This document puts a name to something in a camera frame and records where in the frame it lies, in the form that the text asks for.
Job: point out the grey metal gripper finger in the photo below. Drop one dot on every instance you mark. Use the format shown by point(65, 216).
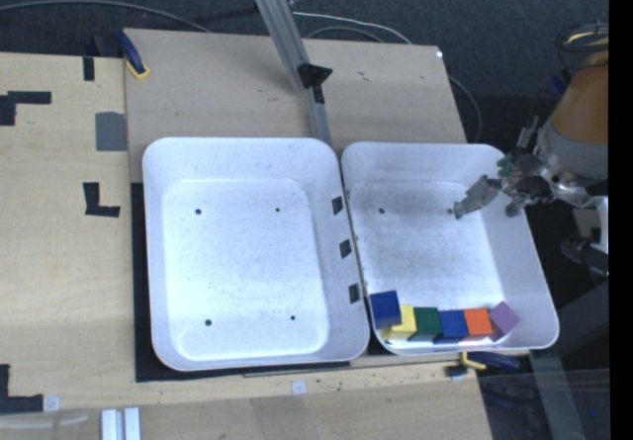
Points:
point(477, 196)
point(514, 207)

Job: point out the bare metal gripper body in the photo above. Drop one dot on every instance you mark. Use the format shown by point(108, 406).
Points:
point(531, 181)

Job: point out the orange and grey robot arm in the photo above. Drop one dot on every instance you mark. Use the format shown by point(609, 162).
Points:
point(581, 112)

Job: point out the white plastic tray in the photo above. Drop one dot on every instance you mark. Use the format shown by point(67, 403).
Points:
point(242, 255)
point(430, 250)

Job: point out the purple cube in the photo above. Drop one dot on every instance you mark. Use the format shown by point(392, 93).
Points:
point(504, 317)

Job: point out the orange cube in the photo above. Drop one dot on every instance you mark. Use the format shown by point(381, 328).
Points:
point(478, 321)

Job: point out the blue cube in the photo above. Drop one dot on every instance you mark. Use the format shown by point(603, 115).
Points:
point(385, 307)
point(452, 323)

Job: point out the green cube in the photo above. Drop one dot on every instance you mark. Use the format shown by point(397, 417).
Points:
point(426, 319)

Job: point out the yellow cube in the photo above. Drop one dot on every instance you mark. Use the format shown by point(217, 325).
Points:
point(406, 322)

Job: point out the pale wood board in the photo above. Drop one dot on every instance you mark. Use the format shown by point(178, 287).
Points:
point(222, 92)

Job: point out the black cylinder on white bracket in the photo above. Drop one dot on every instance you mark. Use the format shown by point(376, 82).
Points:
point(586, 250)

